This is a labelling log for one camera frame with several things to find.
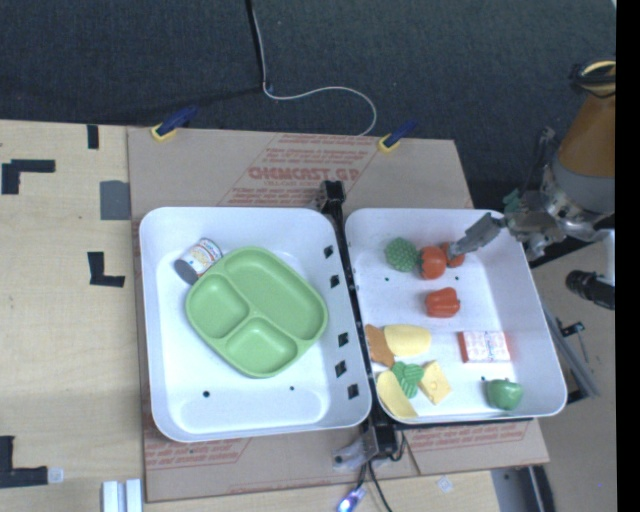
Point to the yellow cheese wedge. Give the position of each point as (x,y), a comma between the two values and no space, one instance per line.
(436,384)

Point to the white and red carton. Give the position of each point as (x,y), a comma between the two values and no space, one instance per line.
(485,346)

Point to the small orange toy fruit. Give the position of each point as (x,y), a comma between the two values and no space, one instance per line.
(457,261)

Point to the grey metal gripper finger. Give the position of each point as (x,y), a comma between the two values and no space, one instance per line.
(477,236)

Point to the brown cardboard board, red print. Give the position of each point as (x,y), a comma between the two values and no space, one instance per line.
(200,170)

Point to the green apple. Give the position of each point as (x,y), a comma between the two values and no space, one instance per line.
(504,395)

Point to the orange bell pepper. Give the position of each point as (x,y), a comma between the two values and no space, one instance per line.
(442,302)

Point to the green broccoli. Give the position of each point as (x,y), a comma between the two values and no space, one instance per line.
(401,255)

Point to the green leaf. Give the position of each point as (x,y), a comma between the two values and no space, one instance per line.
(409,377)

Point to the white plastic tray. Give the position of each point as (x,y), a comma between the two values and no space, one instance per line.
(250,405)
(515,300)

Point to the yellow lemon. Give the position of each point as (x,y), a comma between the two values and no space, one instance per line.
(407,340)

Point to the small white printed can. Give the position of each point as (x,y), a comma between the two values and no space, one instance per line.
(202,256)

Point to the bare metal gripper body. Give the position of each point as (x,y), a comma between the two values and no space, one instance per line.
(542,220)

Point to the black cylinder on white bracket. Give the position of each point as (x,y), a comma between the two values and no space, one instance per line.
(592,289)

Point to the yellow banana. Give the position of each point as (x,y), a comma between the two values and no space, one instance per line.
(392,397)

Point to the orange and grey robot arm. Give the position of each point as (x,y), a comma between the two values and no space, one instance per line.
(590,135)

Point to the orange tomato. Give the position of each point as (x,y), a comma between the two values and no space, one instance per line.
(432,262)

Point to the brown biscuit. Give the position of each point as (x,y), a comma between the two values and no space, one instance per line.
(377,345)

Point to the green divided plate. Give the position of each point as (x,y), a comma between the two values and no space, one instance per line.
(260,300)

